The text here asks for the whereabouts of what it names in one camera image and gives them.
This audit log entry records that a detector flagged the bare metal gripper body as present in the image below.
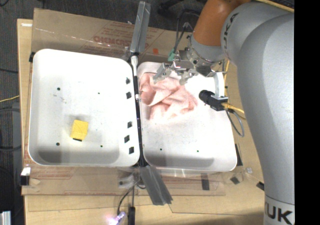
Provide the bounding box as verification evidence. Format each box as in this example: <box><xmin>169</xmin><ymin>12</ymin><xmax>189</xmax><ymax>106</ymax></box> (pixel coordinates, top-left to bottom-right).
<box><xmin>170</xmin><ymin>48</ymin><xmax>224</xmax><ymax>78</ymax></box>

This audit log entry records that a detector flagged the pink cloth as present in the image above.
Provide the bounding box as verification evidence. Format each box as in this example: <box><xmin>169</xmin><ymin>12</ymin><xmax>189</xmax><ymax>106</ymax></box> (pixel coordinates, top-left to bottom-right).
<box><xmin>138</xmin><ymin>72</ymin><xmax>199</xmax><ymax>121</ymax></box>

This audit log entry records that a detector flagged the thin black and white rod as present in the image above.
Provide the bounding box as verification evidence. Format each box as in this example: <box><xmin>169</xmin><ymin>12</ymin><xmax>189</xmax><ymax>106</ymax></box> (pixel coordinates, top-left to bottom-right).
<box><xmin>130</xmin><ymin>53</ymin><xmax>146</xmax><ymax>167</ymax></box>

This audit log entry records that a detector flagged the white plastic tray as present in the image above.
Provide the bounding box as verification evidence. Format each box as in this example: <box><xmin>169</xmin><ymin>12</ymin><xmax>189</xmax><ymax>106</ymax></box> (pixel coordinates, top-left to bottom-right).
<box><xmin>136</xmin><ymin>60</ymin><xmax>238</xmax><ymax>173</ymax></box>
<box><xmin>27</xmin><ymin>48</ymin><xmax>141</xmax><ymax>168</ymax></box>

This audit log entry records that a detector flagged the brown cardboard board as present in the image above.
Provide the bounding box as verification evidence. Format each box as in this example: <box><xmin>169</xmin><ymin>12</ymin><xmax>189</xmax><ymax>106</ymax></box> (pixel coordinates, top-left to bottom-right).
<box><xmin>21</xmin><ymin>7</ymin><xmax>245</xmax><ymax>197</ymax></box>

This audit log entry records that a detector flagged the yellow cube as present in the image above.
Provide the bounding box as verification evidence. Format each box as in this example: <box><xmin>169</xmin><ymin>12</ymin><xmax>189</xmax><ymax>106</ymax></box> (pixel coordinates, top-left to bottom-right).
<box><xmin>69</xmin><ymin>119</ymin><xmax>89</xmax><ymax>142</ymax></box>

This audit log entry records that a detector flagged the black cylinder on white bracket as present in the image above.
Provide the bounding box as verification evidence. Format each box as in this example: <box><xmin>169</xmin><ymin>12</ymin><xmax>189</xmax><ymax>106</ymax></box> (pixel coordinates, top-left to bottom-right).
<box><xmin>198</xmin><ymin>71</ymin><xmax>229</xmax><ymax>112</ymax></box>

